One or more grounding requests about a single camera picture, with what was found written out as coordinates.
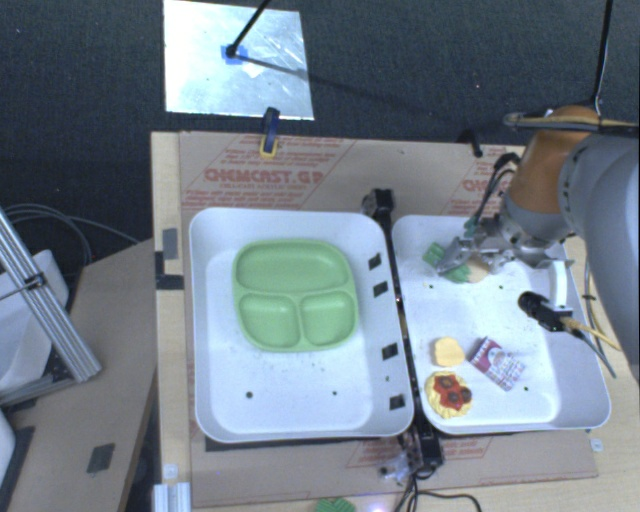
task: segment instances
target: silver metal plate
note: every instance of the silver metal plate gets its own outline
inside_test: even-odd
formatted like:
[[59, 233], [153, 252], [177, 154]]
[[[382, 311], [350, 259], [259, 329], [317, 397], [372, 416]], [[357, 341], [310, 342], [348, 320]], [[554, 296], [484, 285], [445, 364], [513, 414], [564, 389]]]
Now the silver metal plate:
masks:
[[265, 10], [239, 48], [233, 43], [255, 9], [165, 0], [165, 93], [169, 112], [313, 120], [298, 12]]

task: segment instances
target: green plate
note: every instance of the green plate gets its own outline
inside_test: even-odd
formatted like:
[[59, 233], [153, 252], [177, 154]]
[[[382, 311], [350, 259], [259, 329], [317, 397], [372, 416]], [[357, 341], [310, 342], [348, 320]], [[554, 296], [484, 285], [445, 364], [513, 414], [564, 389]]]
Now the green plate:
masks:
[[333, 348], [358, 325], [349, 263], [339, 249], [317, 240], [244, 246], [233, 262], [233, 299], [243, 333], [264, 350]]

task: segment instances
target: green sponge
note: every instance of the green sponge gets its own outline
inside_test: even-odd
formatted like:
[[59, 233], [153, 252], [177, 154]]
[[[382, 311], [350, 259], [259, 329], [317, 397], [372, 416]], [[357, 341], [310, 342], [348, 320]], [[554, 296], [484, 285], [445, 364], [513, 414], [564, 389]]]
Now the green sponge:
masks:
[[322, 499], [316, 505], [316, 512], [356, 512], [356, 507], [343, 498], [334, 501]]
[[[433, 242], [427, 252], [424, 253], [422, 259], [426, 261], [433, 268], [436, 268], [436, 265], [440, 263], [440, 260], [444, 257], [444, 247], [440, 244]], [[471, 274], [471, 269], [467, 265], [460, 265], [459, 267], [452, 268], [451, 270], [447, 270], [443, 275], [449, 281], [453, 281], [454, 283], [467, 283], [469, 282], [469, 274]]]

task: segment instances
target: toy pizza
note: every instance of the toy pizza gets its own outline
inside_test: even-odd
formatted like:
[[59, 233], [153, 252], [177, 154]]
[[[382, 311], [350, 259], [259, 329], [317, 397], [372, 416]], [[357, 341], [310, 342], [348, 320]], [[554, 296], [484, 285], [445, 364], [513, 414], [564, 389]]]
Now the toy pizza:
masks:
[[471, 409], [471, 390], [462, 377], [453, 372], [431, 374], [424, 390], [429, 405], [444, 419], [464, 416]]

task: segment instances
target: black pole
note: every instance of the black pole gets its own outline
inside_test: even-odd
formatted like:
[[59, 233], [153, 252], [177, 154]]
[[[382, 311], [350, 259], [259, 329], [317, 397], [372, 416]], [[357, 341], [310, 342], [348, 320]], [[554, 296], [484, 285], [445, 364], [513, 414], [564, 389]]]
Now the black pole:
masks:
[[593, 88], [591, 101], [600, 114], [600, 93], [602, 92], [602, 79], [604, 78], [604, 67], [607, 63], [607, 47], [609, 46], [609, 28], [611, 27], [611, 12], [613, 11], [613, 0], [607, 0], [604, 8], [604, 19], [602, 20], [602, 33], [600, 35], [600, 52], [598, 53], [598, 69], [596, 71], [596, 83]]
[[249, 23], [247, 23], [247, 25], [242, 29], [242, 32], [240, 32], [240, 35], [236, 38], [233, 44], [230, 44], [229, 46], [227, 46], [227, 49], [225, 51], [225, 53], [227, 54], [227, 57], [229, 57], [230, 59], [233, 59], [236, 56], [236, 52], [238, 51], [238, 46], [240, 46], [240, 43], [242, 42], [242, 40], [249, 33], [249, 30], [251, 30], [251, 27], [253, 27], [255, 22], [258, 21], [258, 18], [262, 14], [262, 11], [264, 11], [267, 8], [267, 5], [269, 5], [270, 2], [271, 0], [262, 0], [260, 7], [258, 7], [256, 12], [253, 13], [253, 16], [251, 16], [251, 19], [249, 20]]

